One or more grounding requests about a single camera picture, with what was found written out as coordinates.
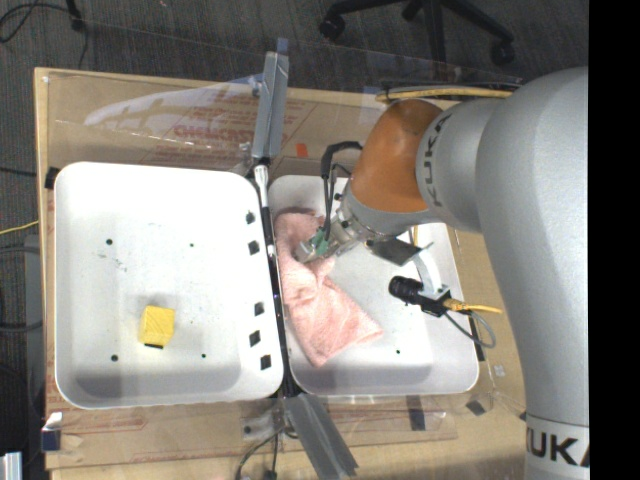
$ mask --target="office chair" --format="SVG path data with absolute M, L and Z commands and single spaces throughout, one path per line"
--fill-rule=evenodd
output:
M 494 64 L 501 66 L 512 62 L 515 58 L 515 51 L 511 44 L 514 41 L 514 37 L 511 32 L 467 0 L 344 0 L 333 4 L 329 8 L 322 23 L 320 23 L 320 33 L 331 41 L 336 41 L 345 29 L 343 14 L 398 2 L 409 2 L 402 11 L 402 17 L 407 21 L 413 20 L 420 9 L 424 11 L 427 35 L 431 47 L 431 58 L 434 61 L 446 63 L 442 20 L 443 7 L 450 9 L 499 39 L 491 49 L 491 60 Z

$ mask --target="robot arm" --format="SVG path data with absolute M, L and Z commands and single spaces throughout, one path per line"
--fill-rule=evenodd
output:
M 324 251 L 359 241 L 402 264 L 415 251 L 398 252 L 394 237 L 412 225 L 483 234 L 522 362 L 530 480 L 590 477 L 587 91 L 587 69 L 575 68 L 505 100 L 392 105 Z

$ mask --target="black pole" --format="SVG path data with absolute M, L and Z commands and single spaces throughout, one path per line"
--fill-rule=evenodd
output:
M 67 2 L 67 9 L 69 10 L 69 14 L 71 14 L 71 28 L 75 31 L 81 31 L 84 28 L 84 22 L 82 21 L 82 16 L 80 11 L 76 7 L 75 0 L 65 0 Z

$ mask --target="clear plastic sheet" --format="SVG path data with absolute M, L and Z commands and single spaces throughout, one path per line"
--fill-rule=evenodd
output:
M 105 31 L 117 32 L 108 27 Z M 262 77 L 264 54 L 194 45 L 143 32 L 128 34 L 135 41 L 162 43 L 165 51 L 191 52 L 189 59 L 212 66 L 212 78 L 172 78 L 169 72 L 36 71 L 47 312 L 46 405 L 48 416 L 62 416 L 61 446 L 47 454 L 47 467 L 78 468 L 80 474 L 84 466 L 166 462 L 164 467 L 173 468 L 178 459 L 198 458 L 207 459 L 201 463 L 206 467 L 194 466 L 192 478 L 216 478 L 216 467 L 221 468 L 220 478 L 233 478 L 247 450 L 260 442 L 264 432 L 278 429 L 272 415 L 281 412 L 280 400 L 86 411 L 60 396 L 53 377 L 55 207 L 52 191 L 45 188 L 47 175 L 51 178 L 57 169 L 87 160 L 240 173 L 250 161 L 259 104 L 255 89 Z M 316 175 L 328 144 L 365 140 L 385 108 L 376 95 L 390 87 L 519 82 L 422 59 L 328 45 L 286 41 L 280 47 L 286 47 L 282 51 L 289 57 L 290 68 L 281 153 L 273 159 L 272 179 L 286 174 Z M 180 62 L 188 64 L 184 57 Z M 216 73 L 217 59 L 222 60 Z M 439 103 L 446 107 L 455 102 Z M 339 158 L 349 165 L 357 155 L 345 153 Z M 501 306 L 481 237 L 451 231 L 451 241 L 465 293 L 482 303 Z M 521 476 L 524 423 L 518 416 L 524 410 L 524 395 L 519 361 L 507 317 L 491 315 L 488 320 L 498 346 L 479 351 L 478 381 L 467 392 L 323 399 L 360 464 L 359 477 Z M 253 428 L 252 422 L 260 421 L 262 433 L 246 431 Z M 278 444 L 284 452 L 278 458 L 279 478 L 315 478 L 299 440 L 289 434 L 281 434 Z M 443 444 L 430 447 L 435 441 Z M 256 456 L 267 458 L 253 459 L 247 471 L 261 478 L 272 448 L 265 445 L 256 451 Z

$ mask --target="yellow block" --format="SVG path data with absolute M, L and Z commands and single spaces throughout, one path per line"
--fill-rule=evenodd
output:
M 173 336 L 175 313 L 173 309 L 158 306 L 144 308 L 138 339 L 145 345 L 164 347 Z

